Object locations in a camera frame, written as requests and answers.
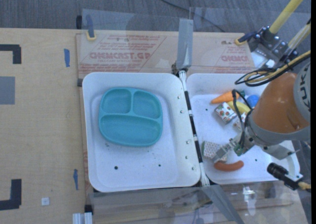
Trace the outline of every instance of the black corner marker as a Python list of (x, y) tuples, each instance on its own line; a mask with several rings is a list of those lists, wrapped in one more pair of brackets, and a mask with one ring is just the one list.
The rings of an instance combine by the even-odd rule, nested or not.
[(0, 51), (12, 51), (13, 64), (21, 64), (21, 47), (18, 44), (0, 44)]
[(22, 204), (22, 180), (11, 180), (10, 199), (0, 201), (0, 211), (19, 209)]

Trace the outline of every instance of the white tray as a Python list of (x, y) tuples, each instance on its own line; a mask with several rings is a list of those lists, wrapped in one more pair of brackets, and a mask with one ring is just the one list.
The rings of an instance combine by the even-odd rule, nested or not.
[[(242, 75), (238, 74), (193, 74), (187, 79), (187, 88), (191, 101), (192, 113), (197, 131), (199, 143), (203, 141), (226, 144), (230, 138), (236, 136), (239, 131), (233, 127), (233, 123), (225, 124), (214, 112), (218, 104), (210, 104), (210, 101), (220, 94), (232, 90), (244, 90), (246, 95), (261, 95), (265, 85), (258, 87), (248, 87), (245, 84), (235, 85), (234, 82)], [(294, 150), (291, 141), (285, 141), (283, 146)], [(297, 156), (292, 155), (294, 165), (299, 167)], [(206, 175), (213, 182), (224, 184), (250, 183), (276, 180), (267, 172), (267, 166), (274, 162), (289, 169), (287, 159), (279, 161), (263, 152), (258, 146), (251, 148), (246, 154), (237, 156), (233, 151), (228, 153), (228, 163), (238, 160), (244, 162), (244, 167), (233, 172), (223, 172), (213, 167), (213, 162), (209, 158), (204, 158), (204, 168)]]
[[(161, 138), (150, 147), (110, 143), (98, 127), (102, 95), (113, 87), (155, 94), (162, 106)], [(187, 104), (179, 78), (171, 74), (90, 73), (82, 83), (91, 185), (101, 192), (190, 187), (200, 179)]]

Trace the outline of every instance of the blue plate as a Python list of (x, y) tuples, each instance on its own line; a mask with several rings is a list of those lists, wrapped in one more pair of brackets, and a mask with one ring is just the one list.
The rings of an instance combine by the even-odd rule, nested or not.
[(141, 89), (111, 88), (101, 99), (99, 129), (106, 140), (119, 145), (153, 145), (162, 133), (160, 101)]

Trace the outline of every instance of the brown sausage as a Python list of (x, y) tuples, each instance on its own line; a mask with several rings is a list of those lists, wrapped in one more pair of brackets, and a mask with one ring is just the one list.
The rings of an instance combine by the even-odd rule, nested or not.
[(239, 160), (236, 163), (222, 163), (216, 162), (214, 168), (220, 171), (236, 171), (244, 165), (243, 161)]

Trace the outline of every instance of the gray square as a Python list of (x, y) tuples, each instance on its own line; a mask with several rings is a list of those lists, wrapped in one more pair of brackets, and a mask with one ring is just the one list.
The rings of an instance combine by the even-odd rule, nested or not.
[(15, 77), (0, 76), (0, 105), (15, 104)]

